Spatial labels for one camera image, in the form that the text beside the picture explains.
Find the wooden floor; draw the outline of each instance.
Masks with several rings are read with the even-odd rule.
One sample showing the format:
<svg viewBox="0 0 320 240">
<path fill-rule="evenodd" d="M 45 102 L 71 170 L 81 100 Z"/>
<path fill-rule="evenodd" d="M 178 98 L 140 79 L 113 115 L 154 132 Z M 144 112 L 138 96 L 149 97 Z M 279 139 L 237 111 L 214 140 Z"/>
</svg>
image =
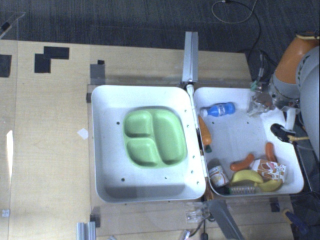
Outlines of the wooden floor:
<svg viewBox="0 0 320 240">
<path fill-rule="evenodd" d="M 3 166 L 7 163 L 4 156 L 0 161 L 0 204 L 2 209 L 10 209 L 9 218 L 0 219 L 0 239 L 75 239 L 77 223 L 87 223 L 95 206 L 90 191 L 89 142 L 77 134 L 83 128 L 89 130 L 86 94 L 90 63 L 105 60 L 106 76 L 111 79 L 128 79 L 146 72 L 150 78 L 165 74 L 177 79 L 183 51 L 23 41 L 1 44 L 8 47 L 7 51 L 17 47 L 18 55 L 12 61 L 18 63 L 17 75 L 13 71 L 10 78 L 0 78 L 1 92 L 6 94 L 1 102 L 11 99 L 8 81 L 16 80 L 11 185 L 2 185 L 3 179 L 8 182 L 8 170 Z M 69 47 L 69 60 L 52 59 L 50 74 L 34 73 L 35 54 L 43 54 L 44 46 Z M 200 52 L 199 74 L 228 83 L 250 81 L 242 54 Z M 281 209 L 292 208 L 288 197 L 279 199 L 279 204 Z M 99 240 L 111 235 L 117 240 L 177 240 L 183 229 L 197 226 L 186 223 L 183 203 L 175 204 L 168 213 L 153 208 L 153 216 L 138 209 L 129 216 L 130 208 L 123 204 L 103 205 L 107 220 L 101 221 L 105 227 L 97 228 Z M 290 225 L 279 212 L 271 212 L 269 199 L 233 200 L 228 206 L 246 239 L 293 239 Z M 144 221 L 145 225 L 137 227 Z M 209 239 L 224 239 L 216 222 L 206 226 Z"/>
</svg>

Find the white can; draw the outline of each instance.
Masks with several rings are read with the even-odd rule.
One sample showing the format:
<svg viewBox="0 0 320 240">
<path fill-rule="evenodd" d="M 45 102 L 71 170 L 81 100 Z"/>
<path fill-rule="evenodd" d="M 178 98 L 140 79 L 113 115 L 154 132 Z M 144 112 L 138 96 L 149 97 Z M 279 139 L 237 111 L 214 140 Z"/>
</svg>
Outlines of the white can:
<svg viewBox="0 0 320 240">
<path fill-rule="evenodd" d="M 220 188 L 229 183 L 229 179 L 222 169 L 221 165 L 218 165 L 216 167 L 213 167 L 209 170 L 209 177 L 211 180 L 211 183 L 216 187 Z"/>
</svg>

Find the carrot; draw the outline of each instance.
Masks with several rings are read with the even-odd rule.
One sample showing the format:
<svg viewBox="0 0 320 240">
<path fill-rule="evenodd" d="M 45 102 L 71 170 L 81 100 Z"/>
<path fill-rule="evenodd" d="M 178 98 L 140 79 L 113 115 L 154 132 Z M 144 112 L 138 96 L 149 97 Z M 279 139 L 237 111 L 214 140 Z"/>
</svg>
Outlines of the carrot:
<svg viewBox="0 0 320 240">
<path fill-rule="evenodd" d="M 276 158 L 276 156 L 275 156 L 275 146 L 274 146 L 274 144 L 273 143 L 271 143 L 271 142 L 267 142 L 266 144 L 265 144 L 265 155 L 266 155 L 266 159 L 268 160 L 268 161 L 271 161 L 271 162 L 278 162 L 277 161 L 277 158 Z"/>
<path fill-rule="evenodd" d="M 254 159 L 255 156 L 250 153 L 246 156 L 246 158 L 243 161 L 238 163 L 232 163 L 230 165 L 230 169 L 235 172 L 247 169 Z"/>
<path fill-rule="evenodd" d="M 204 146 L 210 145 L 212 142 L 211 134 L 201 116 L 198 116 L 201 131 L 201 139 Z"/>
</svg>

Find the bottle cap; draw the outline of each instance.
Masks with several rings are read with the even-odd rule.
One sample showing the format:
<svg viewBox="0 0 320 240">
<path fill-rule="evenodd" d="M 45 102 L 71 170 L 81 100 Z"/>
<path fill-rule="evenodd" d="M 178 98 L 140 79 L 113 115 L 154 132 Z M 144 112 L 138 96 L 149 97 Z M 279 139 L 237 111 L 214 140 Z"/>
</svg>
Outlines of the bottle cap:
<svg viewBox="0 0 320 240">
<path fill-rule="evenodd" d="M 200 116 L 206 117 L 207 115 L 208 115 L 208 111 L 205 108 L 200 109 Z"/>
</svg>

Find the water bottle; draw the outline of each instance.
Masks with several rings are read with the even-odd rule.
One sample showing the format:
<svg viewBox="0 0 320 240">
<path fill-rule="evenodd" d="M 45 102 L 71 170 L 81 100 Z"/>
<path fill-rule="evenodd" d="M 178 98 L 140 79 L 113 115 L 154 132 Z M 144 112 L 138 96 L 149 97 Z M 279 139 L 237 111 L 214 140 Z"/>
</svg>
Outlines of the water bottle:
<svg viewBox="0 0 320 240">
<path fill-rule="evenodd" d="M 235 105 L 232 102 L 220 103 L 213 105 L 211 108 L 203 108 L 200 110 L 200 115 L 206 117 L 207 115 L 213 117 L 220 117 L 227 114 L 233 114 L 236 111 Z"/>
</svg>

